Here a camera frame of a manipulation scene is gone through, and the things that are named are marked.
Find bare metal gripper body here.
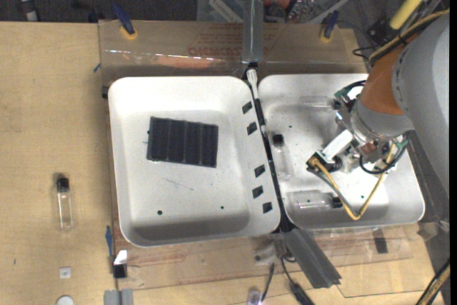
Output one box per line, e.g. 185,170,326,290
336,104,396,171

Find white plastic tray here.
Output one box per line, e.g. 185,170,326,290
107,76,282,248
256,74,426,230

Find clear bottle with black cap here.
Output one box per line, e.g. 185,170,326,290
54,173,78,231
271,134,294,180
288,190,344,214

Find black ribbed rack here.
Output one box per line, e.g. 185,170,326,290
146,116,219,169

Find black and white small block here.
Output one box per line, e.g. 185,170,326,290
112,249,129,279

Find grey ribbed block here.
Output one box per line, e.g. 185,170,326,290
104,289,134,305

